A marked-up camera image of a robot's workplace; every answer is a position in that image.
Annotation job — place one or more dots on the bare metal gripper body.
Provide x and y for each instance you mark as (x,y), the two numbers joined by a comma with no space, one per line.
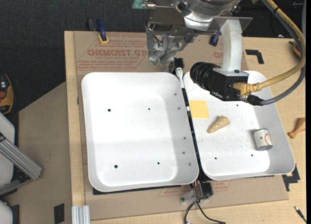
(165,11)

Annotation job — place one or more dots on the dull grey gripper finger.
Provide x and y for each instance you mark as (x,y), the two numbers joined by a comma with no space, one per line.
(170,51)
(154,52)

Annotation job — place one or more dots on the brown cardboard board red print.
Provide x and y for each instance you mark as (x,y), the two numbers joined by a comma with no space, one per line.
(116,55)

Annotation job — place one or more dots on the yellow cheese slice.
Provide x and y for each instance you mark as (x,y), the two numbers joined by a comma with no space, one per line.
(199,109)

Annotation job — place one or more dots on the thin black and white rod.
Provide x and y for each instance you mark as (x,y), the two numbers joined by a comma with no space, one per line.
(192,128)

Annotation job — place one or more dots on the white plastic tray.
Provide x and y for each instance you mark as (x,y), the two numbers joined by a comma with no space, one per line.
(233,150)
(136,133)

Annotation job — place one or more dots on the small white can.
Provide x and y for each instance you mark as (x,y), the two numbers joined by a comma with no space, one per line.
(262,140)

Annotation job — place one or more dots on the black cylinder on white bracket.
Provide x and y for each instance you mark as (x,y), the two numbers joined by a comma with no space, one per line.
(218,82)

